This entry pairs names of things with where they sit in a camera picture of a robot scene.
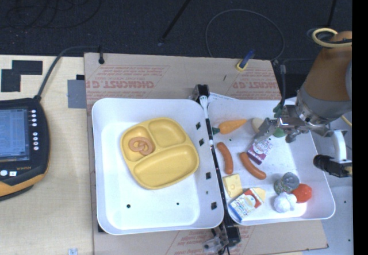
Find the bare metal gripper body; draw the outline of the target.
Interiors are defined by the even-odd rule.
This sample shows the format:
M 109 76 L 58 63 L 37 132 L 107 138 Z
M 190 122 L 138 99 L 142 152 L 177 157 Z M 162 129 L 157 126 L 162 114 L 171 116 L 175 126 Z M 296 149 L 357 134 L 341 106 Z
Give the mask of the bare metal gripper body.
M 322 132 L 330 123 L 329 118 L 324 118 L 314 113 L 308 106 L 303 104 L 285 105 L 277 120 L 277 126 L 287 134 L 305 133 L 307 131 Z

